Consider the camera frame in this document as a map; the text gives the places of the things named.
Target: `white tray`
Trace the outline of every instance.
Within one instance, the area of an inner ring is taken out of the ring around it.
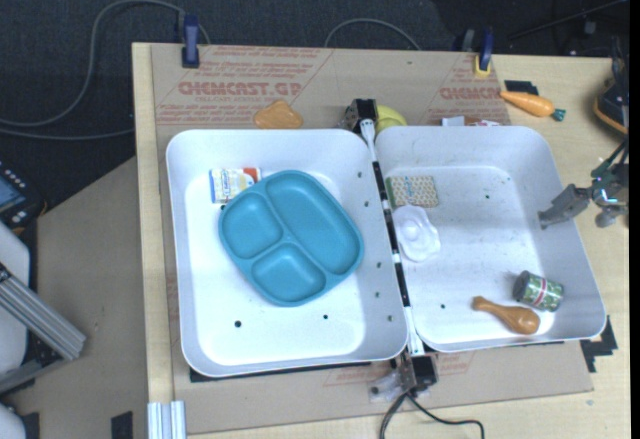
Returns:
[[[542,230],[538,211],[563,189],[547,143],[516,127],[393,127],[376,140],[385,177],[429,175],[428,209],[441,250],[404,263],[415,329],[435,350],[455,352],[598,335],[605,310],[573,221]],[[203,375],[251,373],[390,359],[407,322],[371,159],[357,135],[326,130],[190,130],[167,148],[181,343]],[[300,307],[267,302],[218,238],[219,206],[208,172],[295,169],[317,178],[359,228],[363,262],[345,281]],[[534,335],[510,332],[471,309],[474,296],[513,305],[523,271],[565,286],[561,308],[539,312]]]

